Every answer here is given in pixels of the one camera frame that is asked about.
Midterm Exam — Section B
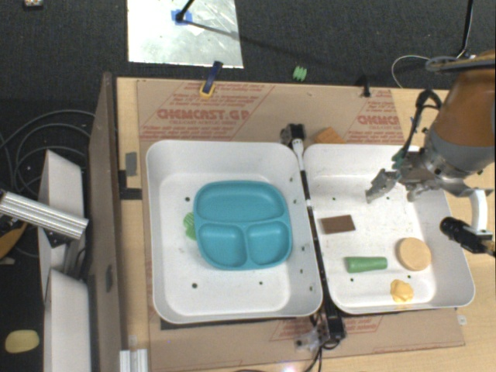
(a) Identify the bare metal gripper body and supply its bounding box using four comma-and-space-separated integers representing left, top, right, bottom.
398, 150, 473, 198

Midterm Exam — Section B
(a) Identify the white plastic tray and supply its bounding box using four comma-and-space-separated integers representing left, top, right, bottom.
302, 143, 477, 315
145, 139, 325, 326

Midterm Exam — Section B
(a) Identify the brown rectangular biscuit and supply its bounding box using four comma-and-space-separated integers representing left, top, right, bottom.
319, 214, 357, 236

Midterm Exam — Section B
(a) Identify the tan round biscuit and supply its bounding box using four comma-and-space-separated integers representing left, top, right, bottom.
394, 236, 432, 273

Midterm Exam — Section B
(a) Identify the orange waffle biscuit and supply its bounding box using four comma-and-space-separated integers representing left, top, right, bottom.
313, 126, 346, 145

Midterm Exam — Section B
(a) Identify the thin black and white rod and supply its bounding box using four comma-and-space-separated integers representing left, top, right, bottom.
292, 139, 339, 325

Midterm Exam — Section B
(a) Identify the green cone-shaped toy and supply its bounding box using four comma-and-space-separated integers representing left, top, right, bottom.
344, 255, 389, 274

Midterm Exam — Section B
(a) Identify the yellow toy food lump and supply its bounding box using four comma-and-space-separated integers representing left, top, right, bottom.
389, 278, 415, 305

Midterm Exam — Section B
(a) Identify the blue divided plate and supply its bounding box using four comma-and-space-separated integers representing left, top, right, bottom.
192, 180, 294, 273

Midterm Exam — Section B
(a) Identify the brown cardboard board red print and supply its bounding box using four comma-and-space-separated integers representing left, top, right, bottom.
135, 79, 467, 367

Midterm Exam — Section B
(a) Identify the green toy vegetable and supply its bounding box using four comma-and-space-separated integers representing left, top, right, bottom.
182, 212, 199, 242

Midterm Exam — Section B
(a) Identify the pale yellow oval toy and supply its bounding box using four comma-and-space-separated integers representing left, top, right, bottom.
4, 329, 41, 354

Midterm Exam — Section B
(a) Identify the black cylinder on white bracket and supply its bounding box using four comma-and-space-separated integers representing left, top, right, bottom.
439, 188, 496, 256

